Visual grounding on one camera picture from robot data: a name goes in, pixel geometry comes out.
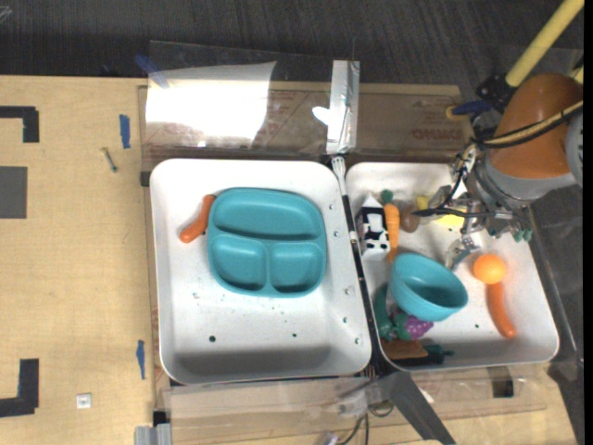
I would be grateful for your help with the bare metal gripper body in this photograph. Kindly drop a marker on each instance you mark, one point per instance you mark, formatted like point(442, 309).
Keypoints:
point(491, 213)

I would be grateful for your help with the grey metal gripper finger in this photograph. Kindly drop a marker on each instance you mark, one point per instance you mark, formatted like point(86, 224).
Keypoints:
point(455, 255)
point(471, 245)

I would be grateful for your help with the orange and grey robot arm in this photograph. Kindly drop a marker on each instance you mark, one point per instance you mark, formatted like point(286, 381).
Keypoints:
point(533, 123)

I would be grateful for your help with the orange ball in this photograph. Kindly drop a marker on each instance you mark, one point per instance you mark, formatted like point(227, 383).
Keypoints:
point(489, 269)

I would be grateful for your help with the yellow banana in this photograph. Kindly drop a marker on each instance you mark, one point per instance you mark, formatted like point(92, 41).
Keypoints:
point(450, 221)

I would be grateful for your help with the blue bowl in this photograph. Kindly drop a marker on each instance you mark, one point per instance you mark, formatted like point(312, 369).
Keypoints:
point(428, 290)

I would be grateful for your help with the brown potato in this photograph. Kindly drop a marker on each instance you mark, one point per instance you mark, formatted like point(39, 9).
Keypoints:
point(409, 220)

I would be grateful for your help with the orange carrot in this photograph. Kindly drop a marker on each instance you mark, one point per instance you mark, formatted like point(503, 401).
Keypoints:
point(393, 225)

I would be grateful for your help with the orange sausage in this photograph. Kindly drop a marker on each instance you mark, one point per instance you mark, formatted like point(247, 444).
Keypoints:
point(199, 223)
point(500, 311)

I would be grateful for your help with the purple grapes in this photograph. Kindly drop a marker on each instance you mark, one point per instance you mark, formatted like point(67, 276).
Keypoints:
point(417, 328)

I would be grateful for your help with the white and black milk carton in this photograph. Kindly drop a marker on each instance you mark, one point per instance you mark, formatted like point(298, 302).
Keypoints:
point(373, 230)

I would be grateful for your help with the green cucumber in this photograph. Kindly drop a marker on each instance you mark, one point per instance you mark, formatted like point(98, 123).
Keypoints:
point(382, 318)

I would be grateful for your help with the white plastic tray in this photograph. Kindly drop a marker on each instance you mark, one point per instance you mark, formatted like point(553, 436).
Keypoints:
point(259, 332)
point(519, 332)

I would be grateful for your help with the dark green vegetable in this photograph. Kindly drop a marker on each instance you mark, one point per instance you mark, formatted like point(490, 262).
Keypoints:
point(433, 356)

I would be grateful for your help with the brown biscuit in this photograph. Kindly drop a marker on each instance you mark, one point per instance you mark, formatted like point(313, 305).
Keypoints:
point(403, 349)

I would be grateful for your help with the blue divided plate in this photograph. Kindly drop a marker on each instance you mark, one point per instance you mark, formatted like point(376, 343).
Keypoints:
point(266, 241)

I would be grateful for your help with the small metal screw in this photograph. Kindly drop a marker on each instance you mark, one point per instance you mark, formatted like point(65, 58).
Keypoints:
point(109, 159)

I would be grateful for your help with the small white square block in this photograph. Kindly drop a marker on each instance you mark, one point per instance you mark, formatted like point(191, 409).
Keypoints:
point(84, 401)

